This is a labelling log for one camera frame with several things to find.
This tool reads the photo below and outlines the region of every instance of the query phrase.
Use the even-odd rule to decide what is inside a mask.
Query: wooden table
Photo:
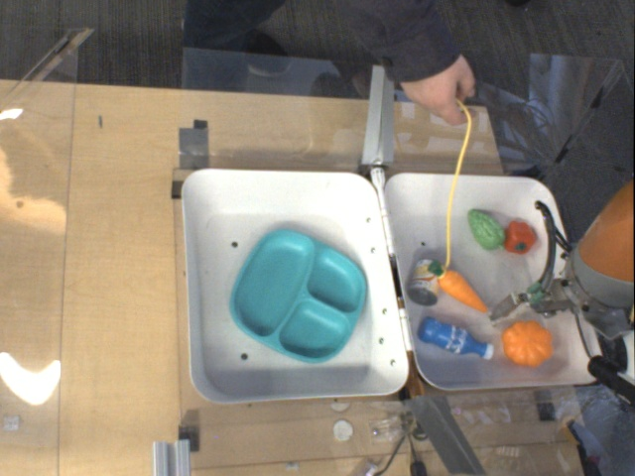
[[[286,116],[265,118],[273,111]],[[328,118],[321,119],[320,114]],[[309,124],[311,138],[307,142],[312,146],[332,140],[334,133],[345,129],[352,137],[348,144],[340,141],[338,146],[356,150],[363,136],[365,106],[360,101],[333,99],[193,94],[115,86],[76,88],[63,284],[59,430],[59,469],[63,476],[151,474],[153,442],[177,439],[182,420],[181,393],[190,392],[188,384],[180,387],[180,354],[182,363],[187,361],[183,352],[187,345],[179,336],[176,248],[181,242],[175,238],[171,186],[178,165],[178,129],[191,125],[193,118],[206,119],[211,136],[226,139],[227,148],[238,149],[242,140],[262,135],[276,137],[271,141],[273,147],[288,144],[306,132]],[[263,127],[263,122],[269,122],[269,127]],[[289,414],[287,411],[322,408],[320,421],[328,428],[345,415],[333,411],[331,416],[324,416],[323,408],[330,411],[330,404],[277,407],[282,417]],[[240,408],[220,407],[212,414],[229,421],[254,414],[247,411],[248,406]],[[367,409],[359,407],[359,411],[356,417],[367,421]],[[268,409],[260,417],[273,414]],[[529,437],[522,435],[514,442],[527,444],[526,449],[546,467],[556,463],[556,452],[537,439],[557,443],[559,456],[575,467],[576,452],[563,436],[561,425],[544,425],[536,417],[523,414],[518,421],[521,417],[524,427],[531,424],[535,434],[530,435],[531,445]],[[308,427],[316,425],[310,414],[306,418]],[[226,467],[195,474],[296,474],[296,466],[287,462],[301,460],[298,474],[349,475],[361,460],[347,456],[350,450],[338,447],[332,435],[313,438],[290,449],[289,459],[281,459],[270,449],[278,446],[274,422],[252,428],[248,421],[235,421],[231,428],[237,436],[240,424],[249,432],[245,433],[249,439],[258,432],[262,445],[254,437],[249,456],[237,445],[234,452],[226,453],[233,445],[227,434],[222,444],[226,458],[218,464]],[[476,447],[477,454],[486,455],[493,446],[511,442],[505,439],[517,430],[512,428],[516,425],[503,428],[497,439],[498,426],[481,424],[472,430],[469,438],[485,439]],[[385,461],[392,443],[377,446],[367,437],[355,441],[360,444],[352,451],[371,453],[377,459],[383,456]],[[303,449],[309,453],[303,455]],[[431,447],[422,449],[430,474],[445,474]],[[332,456],[315,459],[312,453],[316,451]],[[13,450],[9,455],[5,458],[8,474],[56,474],[45,470],[56,459],[50,451]],[[240,468],[241,460],[266,464]],[[405,443],[387,474],[406,474],[407,467]]]

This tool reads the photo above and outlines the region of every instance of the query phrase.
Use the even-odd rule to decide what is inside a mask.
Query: dark pants
[[[258,25],[285,0],[188,0],[184,46],[242,51]]]

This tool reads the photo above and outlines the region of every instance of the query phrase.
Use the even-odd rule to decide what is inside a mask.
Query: shoe
[[[291,59],[273,38],[255,31],[245,48],[249,71],[263,77],[277,77],[289,70]]]

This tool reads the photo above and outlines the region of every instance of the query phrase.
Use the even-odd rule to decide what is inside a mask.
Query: human hand
[[[463,55],[443,72],[418,81],[402,82],[401,86],[413,102],[440,116],[449,125],[465,123],[466,117],[456,100],[473,97],[476,91],[474,74]]]

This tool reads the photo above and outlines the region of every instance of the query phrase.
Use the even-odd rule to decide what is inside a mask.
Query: blue bottle
[[[479,342],[467,330],[437,321],[433,317],[426,317],[417,331],[422,342],[435,344],[445,351],[454,354],[475,353],[485,360],[491,359],[494,346]]]

